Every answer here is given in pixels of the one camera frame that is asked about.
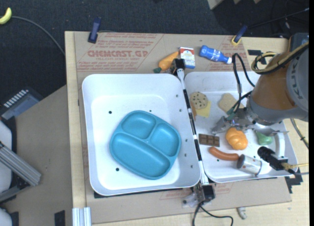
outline banana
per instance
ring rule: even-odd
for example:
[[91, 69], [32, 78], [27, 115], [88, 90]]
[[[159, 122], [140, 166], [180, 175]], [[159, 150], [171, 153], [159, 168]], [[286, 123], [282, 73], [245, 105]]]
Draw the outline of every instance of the banana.
[[7, 21], [10, 20], [11, 16], [12, 16], [11, 8], [7, 8], [5, 15], [0, 18], [0, 24], [5, 24]]

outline blue marker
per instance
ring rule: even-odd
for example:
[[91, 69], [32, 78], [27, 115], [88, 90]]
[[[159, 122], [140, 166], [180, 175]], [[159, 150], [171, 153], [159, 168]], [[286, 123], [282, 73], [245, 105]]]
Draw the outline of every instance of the blue marker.
[[231, 64], [232, 63], [232, 58], [224, 56], [221, 51], [212, 49], [207, 47], [206, 45], [203, 45], [201, 47], [200, 57], [206, 57], [207, 59], [214, 61], [214, 62], [223, 62], [226, 64]]

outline blue plate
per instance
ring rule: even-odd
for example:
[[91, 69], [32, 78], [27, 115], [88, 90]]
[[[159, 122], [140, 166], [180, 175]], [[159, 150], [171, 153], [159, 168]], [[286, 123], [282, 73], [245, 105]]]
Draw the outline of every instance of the blue plate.
[[165, 176], [181, 147], [178, 131], [161, 118], [133, 111], [119, 123], [110, 140], [113, 158], [147, 179]]

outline wooden table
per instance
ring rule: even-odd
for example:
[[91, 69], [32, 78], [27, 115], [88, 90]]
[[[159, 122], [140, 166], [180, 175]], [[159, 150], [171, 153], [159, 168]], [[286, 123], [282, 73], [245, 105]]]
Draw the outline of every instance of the wooden table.
[[[66, 44], [66, 66], [67, 66], [67, 89], [68, 89], [68, 107], [69, 107], [69, 129], [70, 129], [70, 148], [71, 148], [71, 175], [72, 175], [72, 195], [73, 207], [84, 208], [87, 206], [85, 194], [85, 180], [83, 172], [83, 155], [80, 115], [78, 106], [78, 79], [76, 65], [76, 48], [73, 31], [65, 32]], [[262, 52], [274, 51], [277, 53], [288, 49], [288, 41], [280, 38], [242, 38], [243, 47], [247, 50], [261, 50]], [[247, 53], [248, 61], [251, 62], [255, 56]], [[290, 131], [289, 136], [292, 141], [298, 162], [306, 163], [309, 161], [308, 150], [300, 141], [299, 136], [295, 132], [289, 121], [285, 121], [287, 129]], [[297, 121], [300, 130], [308, 138], [308, 123]], [[302, 171], [308, 171], [308, 167], [302, 168]], [[309, 225], [309, 176], [303, 175], [303, 182], [300, 186], [293, 186], [293, 194], [291, 194], [291, 202], [280, 204], [269, 204], [262, 206], [252, 206], [246, 208], [247, 219], [243, 220], [237, 214], [235, 209], [227, 209], [222, 211], [214, 211], [215, 215], [233, 216], [234, 225], [293, 225], [305, 226]], [[101, 223], [97, 225], [191, 225], [191, 213], [180, 215], [169, 215], [162, 217], [152, 217], [146, 219], [130, 220], [127, 222], [111, 222]], [[196, 225], [229, 225], [230, 219], [209, 218], [205, 213], [199, 213], [196, 219]]]

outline hot dog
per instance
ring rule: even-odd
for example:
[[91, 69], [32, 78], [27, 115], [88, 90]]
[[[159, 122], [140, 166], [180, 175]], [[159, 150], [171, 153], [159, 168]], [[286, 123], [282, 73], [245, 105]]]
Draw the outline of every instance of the hot dog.
[[224, 153], [217, 149], [216, 147], [212, 146], [209, 148], [209, 152], [220, 160], [225, 161], [237, 161], [239, 159], [239, 155], [236, 153]]

